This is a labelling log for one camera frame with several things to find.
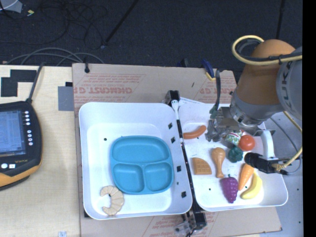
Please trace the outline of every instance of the black pole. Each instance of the black pole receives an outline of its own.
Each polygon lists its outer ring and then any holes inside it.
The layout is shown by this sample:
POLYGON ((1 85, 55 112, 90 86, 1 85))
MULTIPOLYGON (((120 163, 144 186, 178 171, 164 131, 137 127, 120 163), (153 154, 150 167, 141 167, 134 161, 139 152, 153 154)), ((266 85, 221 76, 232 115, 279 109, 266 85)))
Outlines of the black pole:
POLYGON ((280 14, 278 17, 278 24, 277 24, 277 30, 276 30, 276 39, 278 40, 279 35, 280 35, 280 30, 281 30, 281 24, 282 24, 282 17, 284 13, 284 7, 285 7, 285 0, 281 1, 281 6, 280 6, 280 14))
POLYGON ((121 26, 121 24, 124 22, 124 20, 128 17, 128 15, 131 13, 132 9, 135 7, 135 5, 138 3, 139 0, 135 0, 133 2, 133 4, 130 6, 130 8, 127 10, 127 12, 125 13, 125 15, 121 18, 121 20, 119 21, 119 23, 115 26, 115 28, 113 29, 113 31, 110 33, 110 35, 107 37, 107 39, 105 40, 105 45, 108 44, 108 42, 110 41, 110 39, 113 37, 113 35, 116 33, 116 31, 119 29, 119 27, 121 26))

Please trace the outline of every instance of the cardboard sheet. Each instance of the cardboard sheet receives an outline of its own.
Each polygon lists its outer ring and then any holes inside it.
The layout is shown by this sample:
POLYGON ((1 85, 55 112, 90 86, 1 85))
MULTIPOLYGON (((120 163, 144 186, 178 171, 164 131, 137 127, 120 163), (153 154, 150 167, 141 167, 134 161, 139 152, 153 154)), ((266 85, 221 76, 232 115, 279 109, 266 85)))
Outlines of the cardboard sheet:
MULTIPOLYGON (((148 67, 128 65, 73 64, 74 106, 78 160, 81 236, 176 237, 174 226, 181 215, 135 217, 128 219, 93 220, 85 217, 82 199, 81 150, 78 111, 87 102, 159 103, 169 90, 178 90, 181 97, 204 103, 215 103, 216 83, 199 68, 148 67)), ((220 103, 230 103, 230 92, 236 82, 233 73, 221 74, 220 103)), ((275 232, 281 224, 275 207, 206 212, 207 226, 195 236, 225 237, 275 232)))

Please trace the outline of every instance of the blue divided plate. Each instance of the blue divided plate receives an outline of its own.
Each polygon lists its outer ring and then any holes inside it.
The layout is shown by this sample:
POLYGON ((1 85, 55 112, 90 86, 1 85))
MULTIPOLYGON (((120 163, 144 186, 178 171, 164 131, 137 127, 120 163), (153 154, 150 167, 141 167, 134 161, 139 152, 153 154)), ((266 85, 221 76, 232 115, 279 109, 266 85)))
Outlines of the blue divided plate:
POLYGON ((124 136, 110 151, 115 185, 127 194, 154 194, 173 183, 173 162, 168 145, 154 136, 124 136))

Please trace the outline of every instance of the white tray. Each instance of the white tray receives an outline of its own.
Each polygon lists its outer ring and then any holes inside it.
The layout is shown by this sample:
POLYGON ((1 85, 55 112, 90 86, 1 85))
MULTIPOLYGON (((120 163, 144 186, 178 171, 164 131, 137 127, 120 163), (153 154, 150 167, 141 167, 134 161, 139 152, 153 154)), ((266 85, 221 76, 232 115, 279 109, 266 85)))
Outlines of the white tray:
POLYGON ((94 219, 182 214, 192 206, 192 194, 180 146, 173 109, 162 103, 87 103, 79 111, 82 153, 83 205, 94 219), (110 206, 109 196, 100 196, 102 187, 114 182, 110 168, 111 144, 121 136, 156 136, 170 148, 174 181, 161 193, 124 194, 124 205, 115 216, 102 207, 110 206))
MULTIPOLYGON (((207 127, 210 118, 209 111, 213 104, 191 104, 187 103, 179 108, 179 118, 181 121, 182 132, 191 132, 196 130, 199 126, 205 125, 207 127)), ((254 153, 263 155, 263 144, 260 136, 255 136, 256 146, 252 150, 254 153)), ((254 208, 264 206, 280 206, 284 205, 288 199, 288 192, 283 180, 283 176, 277 173, 266 174, 255 169, 263 181, 263 188, 260 193, 253 199, 244 200, 240 194, 245 190, 238 191, 237 198, 234 203, 229 203, 224 197, 222 188, 220 186, 219 178, 215 176, 216 168, 211 158, 211 151, 213 148, 221 147, 226 152, 226 159, 222 165, 222 171, 228 176, 235 177, 239 180, 239 173, 241 165, 244 160, 236 163, 231 163, 227 158, 229 149, 221 142, 208 142, 205 135, 201 135, 196 139, 184 140, 186 154, 188 157, 190 170, 192 174, 194 191, 197 203, 206 211, 222 211, 241 208, 254 208), (211 175, 194 175, 192 158, 198 157, 207 161, 212 169, 211 175)), ((252 179, 250 179, 246 186, 249 187, 252 179)))

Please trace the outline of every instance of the yellow banana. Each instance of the yellow banana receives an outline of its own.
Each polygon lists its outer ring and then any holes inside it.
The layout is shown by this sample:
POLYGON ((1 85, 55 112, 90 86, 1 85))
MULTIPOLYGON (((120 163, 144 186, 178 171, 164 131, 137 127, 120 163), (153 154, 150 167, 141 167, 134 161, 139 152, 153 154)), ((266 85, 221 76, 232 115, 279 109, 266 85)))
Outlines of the yellow banana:
POLYGON ((256 172, 253 173, 252 184, 248 190, 241 194, 242 199, 251 199, 258 195, 262 187, 262 179, 256 172))

